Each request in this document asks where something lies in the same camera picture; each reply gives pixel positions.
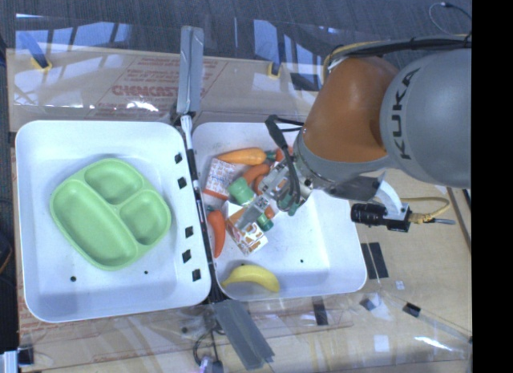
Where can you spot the orange carrot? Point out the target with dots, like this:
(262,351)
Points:
(217,231)

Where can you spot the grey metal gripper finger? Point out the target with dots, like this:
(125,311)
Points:
(250,215)

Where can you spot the small green bottle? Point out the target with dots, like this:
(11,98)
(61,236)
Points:
(265,223)

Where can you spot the yellow banana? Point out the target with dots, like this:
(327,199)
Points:
(252,274)

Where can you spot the white and orange carton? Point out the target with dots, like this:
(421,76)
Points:
(219,177)
(250,241)

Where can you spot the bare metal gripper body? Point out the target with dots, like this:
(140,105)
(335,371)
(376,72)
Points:
(276,183)

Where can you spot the green divided plate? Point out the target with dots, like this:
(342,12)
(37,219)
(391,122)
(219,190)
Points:
(100,227)

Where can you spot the white plastic tray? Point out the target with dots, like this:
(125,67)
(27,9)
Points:
(100,299)
(312,251)

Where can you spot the brown cardboard board red print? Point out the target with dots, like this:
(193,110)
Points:
(120,90)

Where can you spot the orange sausage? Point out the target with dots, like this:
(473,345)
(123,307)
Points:
(256,171)

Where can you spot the thin black and white rod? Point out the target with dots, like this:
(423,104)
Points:
(197,187)

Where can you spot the yellow-orange carrot green end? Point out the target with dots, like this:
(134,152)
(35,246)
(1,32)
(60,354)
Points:
(242,156)

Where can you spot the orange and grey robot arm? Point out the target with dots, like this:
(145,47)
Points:
(405,122)

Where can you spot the black cylinder on white bracket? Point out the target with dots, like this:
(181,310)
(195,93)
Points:
(372,215)

